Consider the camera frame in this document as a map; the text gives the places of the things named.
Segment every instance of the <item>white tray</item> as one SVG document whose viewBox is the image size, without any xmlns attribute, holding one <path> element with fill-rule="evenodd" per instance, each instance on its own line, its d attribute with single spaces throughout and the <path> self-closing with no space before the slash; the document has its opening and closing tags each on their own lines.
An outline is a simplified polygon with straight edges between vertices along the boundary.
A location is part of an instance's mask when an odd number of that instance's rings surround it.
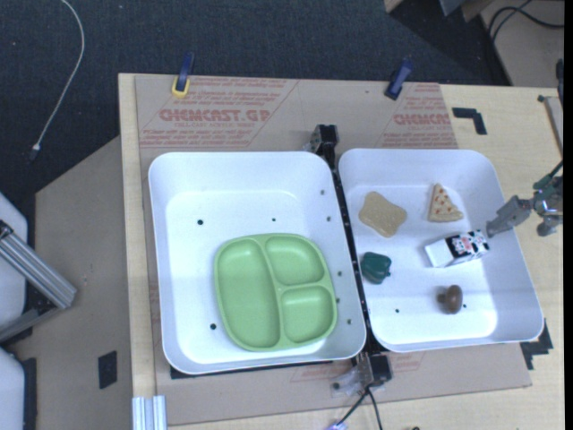
<svg viewBox="0 0 573 430">
<path fill-rule="evenodd" d="M 24 369 L 0 348 L 0 428 L 21 430 L 24 421 Z"/>
<path fill-rule="evenodd" d="M 168 153 L 153 161 L 149 183 L 163 349 L 174 368 L 207 374 L 350 358 L 362 349 L 362 307 L 324 160 L 303 151 Z M 251 352 L 225 333 L 215 253 L 227 240 L 268 233 L 299 234 L 321 249 L 339 300 L 325 340 Z"/>
<path fill-rule="evenodd" d="M 28 222 L 0 193 L 0 219 L 20 239 L 28 238 Z M 0 258 L 0 327 L 18 318 L 26 303 L 26 279 L 4 258 Z"/>
<path fill-rule="evenodd" d="M 408 352 L 536 338 L 543 315 L 513 230 L 489 239 L 479 260 L 433 268 L 423 247 L 473 229 L 485 231 L 504 203 L 491 162 L 470 150 L 350 150 L 339 163 L 359 260 L 366 252 L 392 260 L 380 285 L 365 281 L 372 331 L 386 348 Z M 462 220 L 427 220 L 432 188 L 441 183 L 462 210 Z M 407 212 L 395 236 L 386 238 L 358 219 L 363 199 L 375 191 Z M 437 294 L 452 284 L 465 307 L 445 314 Z"/>
</svg>

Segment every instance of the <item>black bracket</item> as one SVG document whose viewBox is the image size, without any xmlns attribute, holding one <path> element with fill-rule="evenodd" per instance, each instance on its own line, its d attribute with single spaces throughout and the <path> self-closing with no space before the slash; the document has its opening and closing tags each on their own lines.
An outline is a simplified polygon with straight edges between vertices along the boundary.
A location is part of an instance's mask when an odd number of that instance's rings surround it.
<svg viewBox="0 0 573 430">
<path fill-rule="evenodd" d="M 543 327 L 543 331 L 537 340 L 521 343 L 521 351 L 523 352 L 523 357 L 526 360 L 527 369 L 534 369 L 533 360 L 535 355 L 547 355 L 549 354 L 550 348 L 553 348 L 553 343 L 552 338 L 549 335 L 546 322 Z"/>
<path fill-rule="evenodd" d="M 346 197 L 340 177 L 336 168 L 336 154 L 334 148 L 338 143 L 338 130 L 335 125 L 317 125 L 310 140 L 311 152 L 322 156 L 329 164 L 330 172 L 332 173 L 332 180 L 337 193 L 338 207 L 340 208 L 340 215 L 344 224 L 346 234 L 346 241 L 348 243 L 348 250 L 350 251 L 350 258 L 355 272 L 356 286 L 358 288 L 358 296 L 363 309 L 363 318 L 366 325 L 366 347 L 365 351 L 369 355 L 377 354 L 385 351 L 386 349 L 380 345 L 372 333 L 372 326 L 370 323 L 370 315 L 368 306 L 366 304 L 366 295 L 362 284 L 362 275 L 358 267 L 358 255 L 355 248 L 355 239 L 350 225 L 350 215 L 348 213 L 348 205 L 346 204 Z"/>
<path fill-rule="evenodd" d="M 387 355 L 382 353 L 370 354 L 370 366 L 372 367 L 372 382 L 377 385 L 383 385 L 392 379 L 392 368 Z"/>
<path fill-rule="evenodd" d="M 20 362 L 24 368 L 24 425 L 23 430 L 36 430 L 38 416 L 38 367 L 36 358 Z"/>
<path fill-rule="evenodd" d="M 468 118 L 474 120 L 475 131 L 480 135 L 487 135 L 485 124 L 483 123 L 482 114 L 478 113 L 475 108 L 459 108 L 453 107 L 451 109 L 456 118 Z"/>
<path fill-rule="evenodd" d="M 99 388 L 105 389 L 117 382 L 117 352 L 109 352 L 98 358 Z"/>
</svg>

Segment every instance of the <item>toy food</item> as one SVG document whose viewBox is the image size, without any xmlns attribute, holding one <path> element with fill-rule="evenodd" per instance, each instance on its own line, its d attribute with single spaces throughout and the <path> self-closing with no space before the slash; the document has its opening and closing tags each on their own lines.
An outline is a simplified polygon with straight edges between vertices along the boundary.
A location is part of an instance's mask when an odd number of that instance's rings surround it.
<svg viewBox="0 0 573 430">
<path fill-rule="evenodd" d="M 386 255 L 366 252 L 360 261 L 364 277 L 372 283 L 380 284 L 390 275 L 392 260 Z"/>
<path fill-rule="evenodd" d="M 490 246 L 480 229 L 449 236 L 425 247 L 434 268 L 481 258 L 489 250 Z"/>
<path fill-rule="evenodd" d="M 457 314 L 464 302 L 464 294 L 461 287 L 459 285 L 449 286 L 446 293 L 438 295 L 438 302 L 444 305 L 444 309 L 448 314 Z"/>
<path fill-rule="evenodd" d="M 439 183 L 434 185 L 428 220 L 456 221 L 463 218 L 464 214 L 451 201 L 446 189 Z"/>
<path fill-rule="evenodd" d="M 406 221 L 406 211 L 381 194 L 370 192 L 364 198 L 364 206 L 358 213 L 358 218 L 384 237 L 392 237 Z"/>
</svg>

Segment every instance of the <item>green divided plate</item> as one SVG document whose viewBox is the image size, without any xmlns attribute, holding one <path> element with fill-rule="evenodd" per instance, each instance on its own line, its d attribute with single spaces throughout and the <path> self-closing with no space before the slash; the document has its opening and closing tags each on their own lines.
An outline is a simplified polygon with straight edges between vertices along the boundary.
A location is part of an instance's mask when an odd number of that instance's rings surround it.
<svg viewBox="0 0 573 430">
<path fill-rule="evenodd" d="M 215 256 L 223 323 L 248 350 L 295 348 L 327 337 L 337 321 L 329 269 L 319 248 L 293 234 L 244 236 Z"/>
</svg>

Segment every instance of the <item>white cable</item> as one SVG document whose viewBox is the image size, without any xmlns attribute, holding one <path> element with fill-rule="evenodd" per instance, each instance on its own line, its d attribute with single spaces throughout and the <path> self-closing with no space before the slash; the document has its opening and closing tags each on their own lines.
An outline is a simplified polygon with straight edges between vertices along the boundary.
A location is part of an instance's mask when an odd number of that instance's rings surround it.
<svg viewBox="0 0 573 430">
<path fill-rule="evenodd" d="M 44 125 L 44 129 L 42 130 L 38 140 L 36 141 L 36 143 L 34 143 L 34 146 L 32 147 L 32 150 L 30 153 L 30 159 L 32 159 L 32 160 L 34 160 L 36 158 L 36 156 L 38 156 L 38 152 L 40 150 L 40 144 L 42 143 L 42 140 L 44 139 L 44 135 L 46 134 L 48 127 L 52 124 L 52 120 L 54 119 L 54 116 L 56 116 L 58 109 L 62 105 L 62 101 L 64 100 L 64 96 L 67 93 L 68 88 L 70 87 L 70 84 L 72 83 L 73 77 L 75 76 L 75 74 L 78 71 L 78 68 L 80 67 L 81 60 L 83 59 L 83 52 L 85 50 L 85 38 L 84 38 L 83 26 L 81 25 L 80 16 L 78 16 L 78 13 L 73 9 L 73 7 L 66 0 L 59 0 L 59 1 L 62 2 L 63 4 L 65 4 L 70 9 L 70 11 L 73 14 L 73 17 L 78 22 L 78 26 L 80 27 L 80 34 L 81 34 L 81 52 L 80 52 L 80 56 L 78 57 L 78 61 L 76 62 L 75 67 L 73 68 L 72 74 L 68 78 L 68 81 L 64 86 L 64 90 L 62 91 L 62 94 L 60 95 L 60 98 L 58 99 L 58 101 L 56 103 L 56 107 L 54 108 L 54 111 L 52 112 L 50 117 L 47 119 L 46 124 Z"/>
</svg>

